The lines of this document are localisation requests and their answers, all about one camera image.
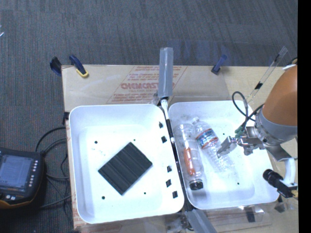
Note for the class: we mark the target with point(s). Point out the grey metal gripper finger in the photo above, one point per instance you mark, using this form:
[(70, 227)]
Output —
[(226, 147)]

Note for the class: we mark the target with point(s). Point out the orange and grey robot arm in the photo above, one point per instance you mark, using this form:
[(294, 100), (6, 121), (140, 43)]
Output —
[(281, 101)]

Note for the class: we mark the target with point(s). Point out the black ribbed rectangular pad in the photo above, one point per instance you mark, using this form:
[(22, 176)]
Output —
[(125, 168)]

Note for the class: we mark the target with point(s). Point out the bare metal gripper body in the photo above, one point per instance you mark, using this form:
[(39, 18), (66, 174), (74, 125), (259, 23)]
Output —
[(253, 139)]

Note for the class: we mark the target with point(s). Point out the clear bottle orange label black cap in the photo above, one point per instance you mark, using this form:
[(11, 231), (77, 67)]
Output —
[(192, 159)]

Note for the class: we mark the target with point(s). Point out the brown cardboard board red print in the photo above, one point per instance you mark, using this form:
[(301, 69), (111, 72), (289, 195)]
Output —
[(97, 88)]

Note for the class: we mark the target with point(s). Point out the black cylinder on white bracket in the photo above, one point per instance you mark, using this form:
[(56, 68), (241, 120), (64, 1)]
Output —
[(273, 177)]

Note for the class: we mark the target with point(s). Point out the white plastic tray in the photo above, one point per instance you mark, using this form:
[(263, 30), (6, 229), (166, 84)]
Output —
[(230, 193), (121, 207)]

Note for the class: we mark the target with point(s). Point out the clear bottle blue red label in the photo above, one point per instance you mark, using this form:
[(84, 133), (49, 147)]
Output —
[(206, 136)]

